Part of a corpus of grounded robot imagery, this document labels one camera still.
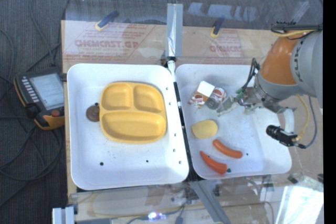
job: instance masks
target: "white tray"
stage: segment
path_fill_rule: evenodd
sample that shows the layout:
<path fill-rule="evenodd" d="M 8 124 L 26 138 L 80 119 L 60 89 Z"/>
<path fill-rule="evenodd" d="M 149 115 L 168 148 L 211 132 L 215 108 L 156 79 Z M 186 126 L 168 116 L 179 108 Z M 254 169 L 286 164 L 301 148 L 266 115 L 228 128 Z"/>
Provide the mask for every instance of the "white tray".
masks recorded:
<path fill-rule="evenodd" d="M 86 110 L 116 81 L 149 83 L 162 93 L 167 115 L 164 136 L 146 144 L 108 139 Z M 189 172 L 181 120 L 170 72 L 155 65 L 78 64 L 67 75 L 71 176 L 85 190 L 173 184 Z"/>
<path fill-rule="evenodd" d="M 246 115 L 242 106 L 220 117 L 215 110 L 203 106 L 198 109 L 187 104 L 198 84 L 205 80 L 210 84 L 224 84 L 228 96 L 246 83 L 250 66 L 224 65 L 181 65 L 176 70 L 176 80 L 180 92 L 182 109 L 191 157 L 195 171 L 205 179 L 221 179 L 253 175 L 286 173 L 291 168 L 291 156 L 287 147 L 266 134 L 268 125 L 279 126 L 275 113 L 267 109 L 257 109 Z M 204 140 L 196 138 L 191 126 L 201 120 L 213 119 L 218 125 L 215 136 Z M 220 153 L 212 141 L 220 138 L 227 146 L 243 152 L 243 157 L 235 159 Z M 226 163 L 230 173 L 221 175 L 211 170 L 202 160 L 200 151 L 214 160 Z"/>

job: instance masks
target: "yellow plate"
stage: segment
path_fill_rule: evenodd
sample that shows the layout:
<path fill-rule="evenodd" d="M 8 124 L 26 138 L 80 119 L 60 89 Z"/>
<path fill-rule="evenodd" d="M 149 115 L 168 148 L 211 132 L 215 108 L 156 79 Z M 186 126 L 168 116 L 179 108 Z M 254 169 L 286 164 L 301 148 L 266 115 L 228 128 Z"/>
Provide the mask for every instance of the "yellow plate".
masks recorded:
<path fill-rule="evenodd" d="M 149 143 L 166 132 L 163 96 L 149 84 L 111 83 L 101 93 L 99 109 L 101 129 L 112 140 Z"/>

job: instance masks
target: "blue and yellow clamp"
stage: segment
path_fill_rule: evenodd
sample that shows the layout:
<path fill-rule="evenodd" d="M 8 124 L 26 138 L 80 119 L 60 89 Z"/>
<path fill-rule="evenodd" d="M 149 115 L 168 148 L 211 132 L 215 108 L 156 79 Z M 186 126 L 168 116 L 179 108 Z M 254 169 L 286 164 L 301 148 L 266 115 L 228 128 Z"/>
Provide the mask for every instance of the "blue and yellow clamp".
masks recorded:
<path fill-rule="evenodd" d="M 107 15 L 103 20 L 100 20 L 95 24 L 95 28 L 97 31 L 102 31 L 104 28 L 108 26 L 109 22 L 114 21 L 114 18 L 118 17 L 119 13 L 115 10 L 114 12 L 111 12 L 109 15 Z"/>
<path fill-rule="evenodd" d="M 215 21 L 215 23 L 212 26 L 210 36 L 213 38 L 218 37 L 219 35 L 219 30 L 222 27 L 222 24 L 224 22 L 224 17 L 221 17 Z"/>

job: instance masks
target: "gray surface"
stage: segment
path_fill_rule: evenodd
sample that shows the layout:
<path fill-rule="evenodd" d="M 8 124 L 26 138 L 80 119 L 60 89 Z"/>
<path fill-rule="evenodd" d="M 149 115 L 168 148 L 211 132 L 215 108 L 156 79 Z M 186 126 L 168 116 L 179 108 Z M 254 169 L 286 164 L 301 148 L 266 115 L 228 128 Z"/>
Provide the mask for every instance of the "gray surface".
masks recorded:
<path fill-rule="evenodd" d="M 29 68 L 48 51 L 46 46 L 54 46 L 59 41 L 59 26 L 62 11 L 68 0 L 35 0 L 34 14 L 47 41 L 38 33 L 30 16 L 31 0 L 0 0 L 0 28 L 13 40 L 15 65 L 10 72 L 11 50 L 7 39 L 0 34 L 0 75 L 12 80 L 13 75 Z M 241 19 L 225 20 L 224 27 L 269 29 L 277 20 L 295 19 L 298 24 L 320 24 L 323 9 L 319 0 L 83 0 L 80 6 L 71 1 L 67 18 L 96 20 L 111 9 L 119 11 L 116 22 L 157 22 L 165 23 L 167 3 L 184 5 L 184 25 L 211 27 L 215 17 L 211 11 L 213 4 L 246 9 L 245 21 Z M 56 53 L 56 64 L 61 66 L 61 52 Z M 33 67 L 40 70 L 50 66 L 46 57 Z M 5 92 L 6 84 L 0 81 L 0 96 Z M 0 102 L 0 115 L 15 113 L 25 115 L 11 89 L 6 99 Z M 0 164 L 14 156 L 24 139 L 22 127 L 15 120 L 0 121 Z M 55 140 L 48 133 L 37 131 L 33 139 L 46 160 L 51 159 L 56 150 Z M 32 143 L 28 143 L 25 153 L 11 166 L 9 172 L 18 176 L 33 176 L 41 169 L 41 162 Z M 22 182 L 13 181 L 0 175 L 0 202 L 22 186 Z M 51 209 L 66 205 L 66 163 L 65 151 L 55 169 L 45 178 L 32 182 L 0 208 L 1 223 L 51 223 Z"/>

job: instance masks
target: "dark floor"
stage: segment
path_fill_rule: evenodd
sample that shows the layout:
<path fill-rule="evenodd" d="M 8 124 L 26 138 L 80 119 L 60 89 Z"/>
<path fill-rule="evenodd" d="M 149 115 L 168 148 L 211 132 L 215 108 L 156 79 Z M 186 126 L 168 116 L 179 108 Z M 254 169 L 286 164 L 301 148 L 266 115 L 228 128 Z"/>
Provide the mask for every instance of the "dark floor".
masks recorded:
<path fill-rule="evenodd" d="M 119 10 L 116 22 L 165 23 L 167 3 L 182 3 L 184 25 L 211 27 L 210 4 L 255 8 L 226 20 L 228 28 L 323 23 L 323 0 L 0 0 L 0 223 L 51 223 L 52 208 L 67 203 L 64 129 L 30 133 L 34 123 L 16 118 L 26 114 L 11 82 L 20 72 L 61 66 L 60 20 L 96 20 L 106 3 Z"/>

